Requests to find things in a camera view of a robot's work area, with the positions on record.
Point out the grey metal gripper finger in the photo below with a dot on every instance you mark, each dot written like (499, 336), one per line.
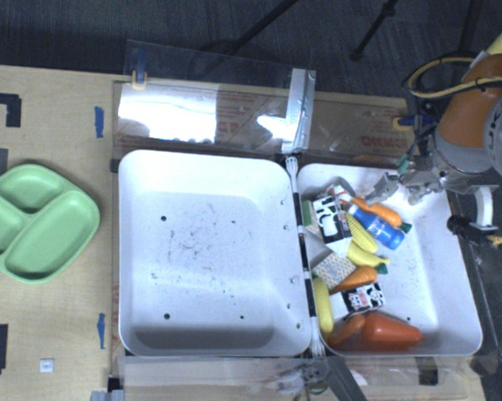
(385, 187)
(418, 196)

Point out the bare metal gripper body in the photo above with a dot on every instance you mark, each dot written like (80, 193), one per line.
(426, 174)

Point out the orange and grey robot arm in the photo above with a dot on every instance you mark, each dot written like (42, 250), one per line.
(472, 115)

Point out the blue bottle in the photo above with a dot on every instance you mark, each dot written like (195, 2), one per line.
(380, 231)

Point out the grey and white carton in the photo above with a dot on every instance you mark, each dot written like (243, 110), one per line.
(338, 188)

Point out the yellow corn cob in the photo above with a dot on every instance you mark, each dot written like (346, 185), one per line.
(361, 235)

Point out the large cow print carton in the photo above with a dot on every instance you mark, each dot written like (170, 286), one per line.
(332, 219)

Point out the yellow banana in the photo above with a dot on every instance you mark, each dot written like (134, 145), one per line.
(364, 256)

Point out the white plastic tray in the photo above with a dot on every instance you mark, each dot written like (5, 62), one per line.
(433, 270)
(209, 256)

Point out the patterned pale packet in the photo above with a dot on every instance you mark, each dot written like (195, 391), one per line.
(331, 269)

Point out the small cow print carton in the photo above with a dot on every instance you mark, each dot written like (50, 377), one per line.
(364, 297)

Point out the yellow oblong toy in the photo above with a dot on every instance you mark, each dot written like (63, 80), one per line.
(323, 306)

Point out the large orange carrot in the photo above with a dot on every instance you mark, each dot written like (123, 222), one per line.
(391, 331)

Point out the small orange sausage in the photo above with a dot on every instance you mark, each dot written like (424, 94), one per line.
(344, 331)

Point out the green divided plate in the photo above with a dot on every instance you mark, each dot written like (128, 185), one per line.
(37, 225)

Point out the small white square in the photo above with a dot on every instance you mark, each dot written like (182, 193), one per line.
(46, 365)

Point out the black cylinder on white bracket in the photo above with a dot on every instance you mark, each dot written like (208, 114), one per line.
(472, 223)

